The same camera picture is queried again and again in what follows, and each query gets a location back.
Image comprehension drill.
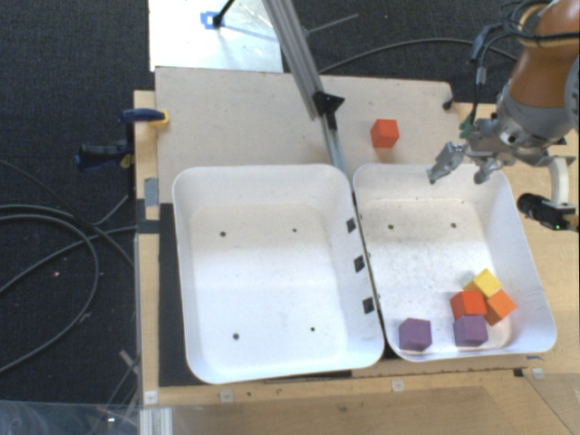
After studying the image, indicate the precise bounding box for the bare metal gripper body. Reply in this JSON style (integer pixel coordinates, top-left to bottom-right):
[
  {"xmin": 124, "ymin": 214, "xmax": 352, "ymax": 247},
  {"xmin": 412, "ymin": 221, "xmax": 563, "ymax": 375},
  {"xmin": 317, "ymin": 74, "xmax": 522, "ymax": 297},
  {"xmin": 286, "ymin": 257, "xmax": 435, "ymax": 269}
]
[{"xmin": 465, "ymin": 118, "xmax": 553, "ymax": 166}]

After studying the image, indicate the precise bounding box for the red cube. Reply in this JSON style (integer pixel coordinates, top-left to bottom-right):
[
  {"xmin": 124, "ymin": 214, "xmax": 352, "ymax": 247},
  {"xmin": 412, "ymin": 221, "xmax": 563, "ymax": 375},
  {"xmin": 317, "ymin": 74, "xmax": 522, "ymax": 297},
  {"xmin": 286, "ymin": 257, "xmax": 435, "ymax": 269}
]
[
  {"xmin": 369, "ymin": 118, "xmax": 401, "ymax": 150},
  {"xmin": 449, "ymin": 289, "xmax": 488, "ymax": 322}
]

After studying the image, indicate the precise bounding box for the white plastic tray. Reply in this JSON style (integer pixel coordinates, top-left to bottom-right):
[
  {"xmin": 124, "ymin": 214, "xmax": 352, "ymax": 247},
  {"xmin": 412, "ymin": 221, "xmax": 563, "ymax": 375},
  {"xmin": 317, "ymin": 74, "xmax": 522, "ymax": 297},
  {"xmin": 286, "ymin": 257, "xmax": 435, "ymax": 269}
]
[
  {"xmin": 352, "ymin": 160, "xmax": 558, "ymax": 363},
  {"xmin": 171, "ymin": 163, "xmax": 387, "ymax": 386}
]

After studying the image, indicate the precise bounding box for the yellow cube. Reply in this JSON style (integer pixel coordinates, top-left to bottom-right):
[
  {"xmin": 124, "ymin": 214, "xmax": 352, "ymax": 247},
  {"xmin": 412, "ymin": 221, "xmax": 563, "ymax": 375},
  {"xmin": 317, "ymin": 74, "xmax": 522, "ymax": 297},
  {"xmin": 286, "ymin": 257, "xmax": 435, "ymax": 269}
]
[{"xmin": 462, "ymin": 267, "xmax": 504, "ymax": 299}]

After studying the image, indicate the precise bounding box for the thin black rod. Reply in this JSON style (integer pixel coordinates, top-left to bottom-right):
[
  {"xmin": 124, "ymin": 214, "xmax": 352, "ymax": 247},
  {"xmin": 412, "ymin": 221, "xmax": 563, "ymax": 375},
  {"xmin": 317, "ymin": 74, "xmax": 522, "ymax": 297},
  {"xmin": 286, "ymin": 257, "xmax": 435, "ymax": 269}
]
[{"xmin": 348, "ymin": 179, "xmax": 387, "ymax": 344}]

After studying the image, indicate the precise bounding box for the orange cube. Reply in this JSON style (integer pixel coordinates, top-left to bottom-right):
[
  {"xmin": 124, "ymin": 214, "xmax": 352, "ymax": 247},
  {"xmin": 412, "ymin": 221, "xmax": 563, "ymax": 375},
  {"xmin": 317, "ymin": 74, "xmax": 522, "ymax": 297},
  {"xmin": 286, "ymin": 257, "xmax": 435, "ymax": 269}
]
[{"xmin": 482, "ymin": 288, "xmax": 518, "ymax": 327}]

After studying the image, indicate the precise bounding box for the purple cube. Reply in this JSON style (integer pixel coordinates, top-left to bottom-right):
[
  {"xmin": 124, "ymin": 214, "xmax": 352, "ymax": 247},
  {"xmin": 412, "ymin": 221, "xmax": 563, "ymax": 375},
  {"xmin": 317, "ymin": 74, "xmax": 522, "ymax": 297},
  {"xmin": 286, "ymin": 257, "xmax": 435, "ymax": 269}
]
[
  {"xmin": 452, "ymin": 314, "xmax": 490, "ymax": 348},
  {"xmin": 397, "ymin": 317, "xmax": 433, "ymax": 353}
]

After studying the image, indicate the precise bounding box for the pale wood board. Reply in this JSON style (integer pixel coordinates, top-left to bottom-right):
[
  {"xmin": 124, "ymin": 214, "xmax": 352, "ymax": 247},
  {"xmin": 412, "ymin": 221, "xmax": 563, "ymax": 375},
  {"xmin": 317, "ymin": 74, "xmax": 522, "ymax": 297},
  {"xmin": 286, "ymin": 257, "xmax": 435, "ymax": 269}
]
[{"xmin": 154, "ymin": 65, "xmax": 456, "ymax": 208}]

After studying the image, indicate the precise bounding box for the black cylinder on white bracket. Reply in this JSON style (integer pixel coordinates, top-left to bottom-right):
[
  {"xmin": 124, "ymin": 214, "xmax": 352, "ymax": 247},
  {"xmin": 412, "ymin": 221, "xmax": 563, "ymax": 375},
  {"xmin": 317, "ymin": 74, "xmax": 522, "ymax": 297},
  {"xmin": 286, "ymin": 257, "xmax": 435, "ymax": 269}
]
[{"xmin": 517, "ymin": 156, "xmax": 580, "ymax": 233}]

